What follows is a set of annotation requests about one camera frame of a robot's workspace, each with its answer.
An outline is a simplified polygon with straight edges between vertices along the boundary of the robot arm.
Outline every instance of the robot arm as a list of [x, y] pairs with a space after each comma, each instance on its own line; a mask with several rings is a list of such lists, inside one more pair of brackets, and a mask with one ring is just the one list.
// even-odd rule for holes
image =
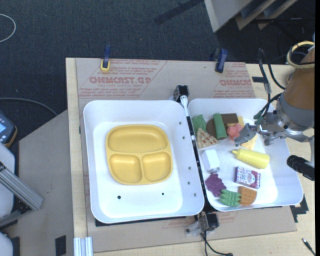
[[[304, 45], [311, 46], [307, 55], [300, 64], [293, 63], [291, 61], [291, 53]], [[273, 98], [273, 100], [277, 99], [276, 110], [266, 112], [264, 115], [255, 118], [257, 119], [255, 125], [247, 123], [234, 142], [238, 146], [252, 139], [257, 133], [262, 135], [265, 146], [272, 144], [275, 139], [285, 139], [287, 137], [298, 142], [309, 142], [312, 155], [311, 161], [292, 155], [288, 158], [287, 164], [295, 171], [303, 173], [305, 177], [314, 181], [315, 137], [306, 136], [303, 133], [315, 127], [314, 43], [301, 42], [294, 45], [287, 54], [287, 61], [291, 66], [295, 67], [295, 71], [289, 79], [284, 92]]]

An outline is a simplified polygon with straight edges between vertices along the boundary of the wooden table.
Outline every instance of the wooden table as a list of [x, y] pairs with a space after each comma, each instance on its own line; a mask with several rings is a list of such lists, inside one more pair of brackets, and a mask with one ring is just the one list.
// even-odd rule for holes
[[[261, 77], [261, 72], [257, 64], [246, 65], [250, 77]], [[269, 75], [268, 67], [264, 67], [271, 83], [272, 95], [281, 92]], [[272, 66], [274, 76], [281, 84], [285, 84], [287, 76], [294, 70], [287, 65]], [[79, 108], [77, 91], [76, 59], [66, 59], [67, 77], [67, 99], [68, 99], [68, 120], [70, 138], [70, 161], [72, 179], [72, 203], [73, 203], [73, 229], [75, 238], [85, 238], [88, 236], [86, 223], [86, 205], [82, 166], [81, 137], [79, 134]], [[252, 82], [252, 87], [257, 98], [267, 99], [264, 87], [261, 83]], [[303, 157], [307, 160], [311, 157], [311, 150], [308, 143], [299, 143], [292, 139], [287, 139], [287, 145], [292, 155]], [[315, 182], [300, 176], [301, 185], [305, 194], [309, 211], [298, 216], [296, 223], [297, 231], [289, 233], [268, 234], [259, 236], [249, 236], [241, 238], [230, 238], [211, 241], [212, 247], [218, 252], [232, 252], [234, 256], [301, 256], [312, 255], [302, 242], [305, 238], [311, 247], [316, 249], [316, 227], [315, 227]], [[127, 256], [127, 255], [204, 255], [204, 242], [189, 242], [175, 245], [164, 245], [156, 247], [146, 247], [130, 250], [118, 250], [110, 252], [95, 253], [99, 256]]]

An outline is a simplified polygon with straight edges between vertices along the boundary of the blue clamp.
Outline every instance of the blue clamp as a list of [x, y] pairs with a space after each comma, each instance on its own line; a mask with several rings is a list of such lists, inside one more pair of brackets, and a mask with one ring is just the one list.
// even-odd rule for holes
[[100, 69], [102, 72], [106, 72], [110, 69], [110, 61], [109, 61], [109, 54], [110, 54], [111, 45], [107, 44], [104, 50], [104, 58], [101, 61]]
[[221, 49], [221, 51], [219, 52], [217, 63], [215, 65], [216, 72], [222, 73], [224, 71], [224, 65], [225, 65], [227, 56], [228, 56], [228, 50]]

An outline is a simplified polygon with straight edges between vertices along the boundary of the purple box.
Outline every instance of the purple box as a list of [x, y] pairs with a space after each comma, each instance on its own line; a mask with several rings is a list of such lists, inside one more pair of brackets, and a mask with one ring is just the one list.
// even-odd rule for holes
[[258, 189], [260, 187], [261, 174], [255, 170], [250, 170], [241, 166], [235, 168], [234, 182]]

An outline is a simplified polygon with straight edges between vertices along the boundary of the white tray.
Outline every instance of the white tray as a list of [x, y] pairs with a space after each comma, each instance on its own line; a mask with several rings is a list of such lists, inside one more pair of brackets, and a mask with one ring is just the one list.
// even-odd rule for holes
[[[188, 109], [190, 117], [203, 115], [205, 121], [213, 118], [215, 113], [228, 114], [236, 113], [243, 117], [244, 123], [254, 123], [253, 116], [262, 109], [267, 102], [263, 99], [194, 99]], [[236, 147], [234, 141], [229, 137], [220, 140], [219, 144], [214, 146], [220, 161], [220, 171], [217, 173], [222, 179], [226, 188], [233, 192], [238, 192], [239, 184], [234, 182], [235, 168], [243, 166], [261, 173], [260, 188], [257, 189], [257, 198], [251, 205], [228, 206], [220, 203], [219, 197], [214, 197], [211, 191], [206, 189], [209, 203], [218, 211], [227, 212], [234, 210], [244, 210], [252, 208], [278, 207], [287, 205], [296, 205], [303, 199], [303, 190], [297, 172], [287, 165], [287, 158], [290, 152], [284, 139], [276, 139], [274, 143], [265, 146], [263, 138], [258, 135], [254, 151], [266, 153], [270, 156], [270, 162], [265, 169], [254, 168], [238, 159], [231, 153], [232, 150], [242, 148]], [[210, 173], [204, 169], [201, 153], [199, 150], [200, 165], [203, 179], [206, 180]]]
[[[102, 223], [174, 218], [198, 214], [204, 195], [183, 107], [171, 100], [94, 100], [83, 110], [90, 204]], [[105, 141], [116, 126], [160, 127], [168, 136], [171, 176], [147, 185], [118, 183], [108, 169]]]

